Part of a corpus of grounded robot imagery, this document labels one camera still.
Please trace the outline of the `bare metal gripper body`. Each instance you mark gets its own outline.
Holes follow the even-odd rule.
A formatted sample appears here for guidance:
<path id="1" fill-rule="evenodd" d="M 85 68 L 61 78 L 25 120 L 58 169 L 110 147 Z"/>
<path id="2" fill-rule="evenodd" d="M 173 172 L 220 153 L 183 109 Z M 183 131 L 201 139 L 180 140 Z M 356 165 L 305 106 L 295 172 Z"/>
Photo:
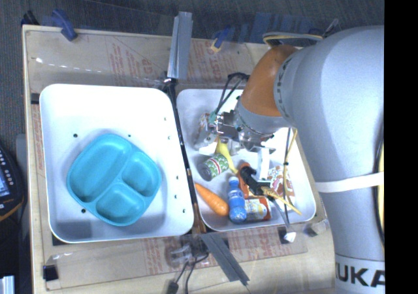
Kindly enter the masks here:
<path id="1" fill-rule="evenodd" d="M 241 149 L 257 152 L 275 133 L 275 129 L 266 124 L 270 121 L 269 117 L 248 110 L 230 110 L 216 116 L 215 132 L 233 154 Z"/>

